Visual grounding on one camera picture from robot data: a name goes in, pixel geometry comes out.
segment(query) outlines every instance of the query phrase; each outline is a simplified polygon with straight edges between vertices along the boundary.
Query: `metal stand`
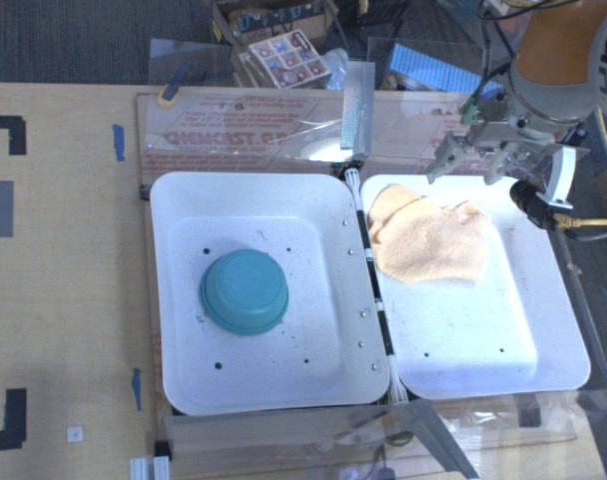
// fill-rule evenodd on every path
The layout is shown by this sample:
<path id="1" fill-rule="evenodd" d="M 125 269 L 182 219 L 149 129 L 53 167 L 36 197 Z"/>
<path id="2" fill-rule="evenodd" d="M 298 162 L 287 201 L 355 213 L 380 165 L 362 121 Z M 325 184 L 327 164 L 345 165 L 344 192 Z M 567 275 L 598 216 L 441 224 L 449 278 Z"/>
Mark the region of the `metal stand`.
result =
<path id="1" fill-rule="evenodd" d="M 434 410 L 432 402 L 417 398 L 405 404 L 404 426 L 419 438 L 445 471 L 458 471 L 468 480 L 479 478 L 459 444 Z"/>

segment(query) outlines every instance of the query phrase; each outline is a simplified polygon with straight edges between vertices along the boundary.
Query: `white tray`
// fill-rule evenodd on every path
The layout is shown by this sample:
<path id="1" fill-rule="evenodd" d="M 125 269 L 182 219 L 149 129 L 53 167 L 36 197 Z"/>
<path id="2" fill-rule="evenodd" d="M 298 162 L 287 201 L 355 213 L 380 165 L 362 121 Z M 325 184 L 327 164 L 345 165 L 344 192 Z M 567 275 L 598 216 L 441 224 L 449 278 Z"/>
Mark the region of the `white tray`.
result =
<path id="1" fill-rule="evenodd" d="M 206 415 L 352 405 L 385 393 L 385 350 L 354 205 L 341 182 L 171 173 L 154 183 L 151 207 L 163 384 L 175 408 Z M 290 290 L 283 321 L 258 336 L 219 328 L 198 299 L 205 269 L 240 248 L 270 254 Z"/>
<path id="2" fill-rule="evenodd" d="M 400 184 L 440 205 L 470 200 L 492 218 L 490 262 L 478 284 L 405 285 L 378 272 L 400 376 L 415 394 L 459 398 L 580 387 L 590 363 L 547 233 L 509 196 L 515 180 L 374 176 L 366 212 Z"/>

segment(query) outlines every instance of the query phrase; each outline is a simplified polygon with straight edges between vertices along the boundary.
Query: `clear plastic sheet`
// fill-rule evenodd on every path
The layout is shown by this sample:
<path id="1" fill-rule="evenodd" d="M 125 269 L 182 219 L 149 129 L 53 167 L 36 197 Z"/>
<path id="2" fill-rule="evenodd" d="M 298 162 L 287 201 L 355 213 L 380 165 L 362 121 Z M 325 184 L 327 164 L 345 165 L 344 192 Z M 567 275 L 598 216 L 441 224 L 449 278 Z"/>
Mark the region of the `clear plastic sheet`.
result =
<path id="1" fill-rule="evenodd" d="M 530 477 L 545 460 L 551 461 L 546 464 L 549 476 L 541 478 L 602 478 L 593 449 L 589 450 L 591 457 L 583 459 L 572 453 L 593 447 L 588 419 L 607 414 L 603 392 L 451 400 L 433 405 L 481 478 Z M 377 478 L 384 467 L 393 469 L 396 478 L 444 471 L 411 431 L 412 421 L 403 406 L 172 416 L 165 425 L 174 453 L 173 472 L 179 476 L 189 473 L 191 478 L 238 472 L 263 478 L 278 471 L 281 478 L 338 480 L 368 474 Z"/>
<path id="2" fill-rule="evenodd" d="M 278 89 L 343 88 L 348 55 L 342 48 L 321 54 L 297 32 L 252 47 L 152 39 L 148 83 Z"/>
<path id="3" fill-rule="evenodd" d="M 482 52 L 477 47 L 402 42 L 443 62 L 479 72 Z M 385 73 L 393 44 L 384 38 L 370 40 L 368 60 L 377 64 L 378 79 Z M 174 50 L 180 50 L 179 55 L 174 56 Z M 187 86 L 238 86 L 229 68 L 231 51 L 180 43 L 155 51 L 173 52 L 154 61 L 150 82 L 157 87 L 168 83 L 178 66 L 195 56 L 203 63 L 216 58 L 221 65 L 228 64 L 208 70 L 205 79 L 186 82 L 170 109 L 158 105 L 156 93 L 139 98 L 143 183 L 151 184 L 172 170 L 336 175 L 349 160 L 350 152 L 338 147 L 342 92 L 193 90 Z M 372 152 L 362 167 L 362 179 L 380 173 L 422 173 L 447 131 L 466 131 L 457 113 L 466 97 L 378 91 Z M 599 135 L 595 123 L 587 125 L 592 152 L 578 164 L 571 198 L 580 216 L 601 217 L 607 213 L 607 138 Z M 482 174 L 485 167 L 483 159 L 474 158 L 461 171 Z M 576 243 L 560 234 L 552 234 L 551 240 L 590 353 L 592 375 L 578 392 L 434 403 L 482 478 L 523 478 L 534 473 L 541 478 L 605 478 L 603 468 L 607 472 L 607 241 Z M 159 415 L 169 413 L 169 406 L 161 403 L 159 407 Z M 176 454 L 174 471 L 189 475 L 186 478 L 261 472 L 259 478 L 270 471 L 277 478 L 277 470 L 288 470 L 291 478 L 355 479 L 368 474 L 376 478 L 385 465 L 395 469 L 397 478 L 442 471 L 417 438 L 402 447 L 388 443 L 382 459 L 378 450 L 386 436 L 408 437 L 407 429 L 399 427 L 398 420 L 394 423 L 396 410 L 375 405 L 211 419 L 168 416 L 165 427 Z M 297 418 L 306 424 L 292 424 Z M 382 421 L 392 423 L 388 427 Z M 594 462 L 594 457 L 602 462 Z M 540 467 L 536 471 L 537 461 L 549 471 L 541 473 Z"/>
<path id="4" fill-rule="evenodd" d="M 477 5 L 479 0 L 436 0 L 443 9 L 465 30 L 465 32 L 474 41 L 483 45 L 483 31 L 481 29 L 481 22 L 476 16 Z M 491 11 L 497 15 L 505 15 L 510 12 L 510 7 L 502 3 L 500 0 L 489 0 Z M 523 33 L 529 22 L 530 15 L 524 14 L 518 18 L 505 20 L 500 22 L 500 30 L 505 40 L 510 43 L 512 49 L 518 48 Z M 487 35 L 493 45 L 491 56 L 500 60 L 508 56 L 508 50 L 504 46 L 499 33 L 492 26 L 487 27 Z"/>

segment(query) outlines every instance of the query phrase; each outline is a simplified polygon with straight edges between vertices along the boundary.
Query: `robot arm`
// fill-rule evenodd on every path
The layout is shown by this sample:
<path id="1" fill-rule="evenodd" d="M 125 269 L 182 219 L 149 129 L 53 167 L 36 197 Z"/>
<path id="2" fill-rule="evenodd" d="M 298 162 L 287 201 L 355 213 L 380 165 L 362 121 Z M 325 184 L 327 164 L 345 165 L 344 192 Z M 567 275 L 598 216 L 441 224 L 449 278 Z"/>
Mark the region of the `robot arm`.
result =
<path id="1" fill-rule="evenodd" d="M 572 209 L 566 198 L 577 149 L 567 145 L 568 139 L 584 135 L 581 122 L 595 108 L 607 115 L 607 0 L 531 5 L 538 9 L 514 59 L 487 77 L 507 74 L 505 94 L 481 100 L 481 86 L 470 97 L 461 108 L 469 133 L 445 138 L 427 176 L 434 182 L 474 149 L 491 157 L 486 183 L 508 171 L 518 177 L 513 198 L 520 198 L 517 204 L 537 226 L 551 229 L 557 226 L 553 215 Z M 537 168 L 550 157 L 551 173 L 541 180 Z M 525 195 L 537 200 L 525 204 Z"/>

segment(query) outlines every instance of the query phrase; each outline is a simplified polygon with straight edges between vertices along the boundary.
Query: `blue tape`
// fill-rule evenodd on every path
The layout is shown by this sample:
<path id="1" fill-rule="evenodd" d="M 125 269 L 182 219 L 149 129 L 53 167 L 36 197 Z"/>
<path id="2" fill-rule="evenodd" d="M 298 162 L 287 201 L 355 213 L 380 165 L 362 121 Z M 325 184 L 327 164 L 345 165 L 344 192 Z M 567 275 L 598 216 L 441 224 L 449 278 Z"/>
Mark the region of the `blue tape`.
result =
<path id="1" fill-rule="evenodd" d="M 132 370 L 132 391 L 136 399 L 136 410 L 141 411 L 141 370 L 134 368 Z"/>
<path id="2" fill-rule="evenodd" d="M 172 80 L 170 80 L 170 83 L 167 84 L 166 89 L 161 95 L 165 101 L 171 102 L 174 99 L 174 96 L 176 96 L 176 93 L 179 92 L 179 89 L 185 82 L 185 78 L 187 77 L 190 69 L 192 69 L 191 62 L 183 62 L 178 68 L 176 68 L 176 71 L 172 76 Z"/>
<path id="3" fill-rule="evenodd" d="M 125 161 L 125 130 L 118 124 L 112 125 L 114 133 L 114 151 L 116 151 L 116 161 Z"/>

